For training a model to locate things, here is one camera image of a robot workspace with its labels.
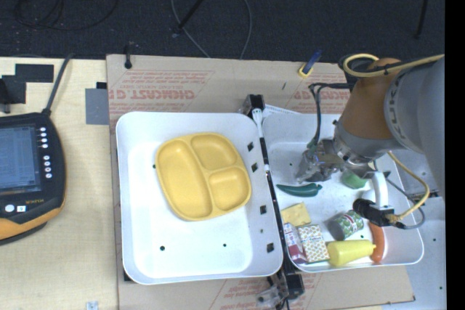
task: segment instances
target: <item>green object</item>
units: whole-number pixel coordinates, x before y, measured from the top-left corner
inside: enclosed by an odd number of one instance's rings
[[[337,216],[329,224],[329,231],[336,240],[345,240],[361,229],[363,229],[363,219],[352,209]]]
[[[362,179],[349,169],[346,169],[342,173],[341,180],[344,185],[351,189],[360,189],[361,187],[364,187],[367,182],[367,179]]]
[[[290,195],[297,197],[314,197],[320,191],[323,186],[317,185],[312,182],[311,184],[306,184],[303,186],[291,186],[291,185],[280,185],[277,184],[276,187]]]

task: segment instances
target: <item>black clip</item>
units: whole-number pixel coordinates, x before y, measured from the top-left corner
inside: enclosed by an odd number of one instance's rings
[[[389,69],[391,67],[391,65],[389,63],[385,64],[383,66],[383,70],[384,70],[384,75],[389,75],[389,71],[387,69]]]
[[[132,68],[132,64],[131,64],[131,49],[132,49],[132,44],[134,44],[132,41],[129,42],[129,44],[127,44],[125,47],[124,47],[124,54],[126,55],[126,61],[124,63],[124,67],[126,69],[130,69]]]
[[[4,113],[10,114],[10,105],[12,104],[12,99],[8,94],[7,85],[5,84],[3,79],[0,79],[0,103],[4,106]]]

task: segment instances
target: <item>beige table surface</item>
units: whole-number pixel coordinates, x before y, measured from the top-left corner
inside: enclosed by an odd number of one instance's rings
[[[56,77],[62,59],[0,57],[0,76],[14,75],[16,63],[53,64]],[[118,309],[110,131],[86,124],[85,107],[85,90],[105,81],[105,60],[71,60],[65,71],[52,105],[67,164],[65,207],[39,232],[0,245],[1,310],[84,310],[89,301]],[[10,115],[40,112],[51,90],[52,83],[28,83],[26,104],[12,105]],[[403,266],[392,272],[410,284]],[[150,308],[170,309],[163,301]]]

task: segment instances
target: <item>green pepper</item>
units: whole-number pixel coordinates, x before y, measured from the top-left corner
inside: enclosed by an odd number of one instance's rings
[[[276,187],[279,190],[286,192],[287,194],[294,195],[297,197],[314,197],[316,196],[318,191],[320,191],[323,188],[323,186],[317,185],[314,182],[302,186],[277,184]]]

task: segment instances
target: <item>cardboard sheet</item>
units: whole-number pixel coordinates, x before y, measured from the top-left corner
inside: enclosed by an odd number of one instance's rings
[[[310,77],[301,79],[297,74],[301,66],[298,62],[157,56],[132,56],[133,66],[127,70],[125,59],[122,54],[107,56],[120,309],[259,309],[255,295],[269,287],[266,278],[153,286],[124,280],[116,122],[130,111],[234,113],[248,94],[262,94],[268,105],[315,113],[308,85],[345,82],[343,72],[337,65],[319,63]],[[338,114],[344,109],[349,91],[324,89],[321,98],[322,113]],[[293,310],[348,309],[414,300],[404,266],[303,273],[302,276],[305,293],[290,302]]]

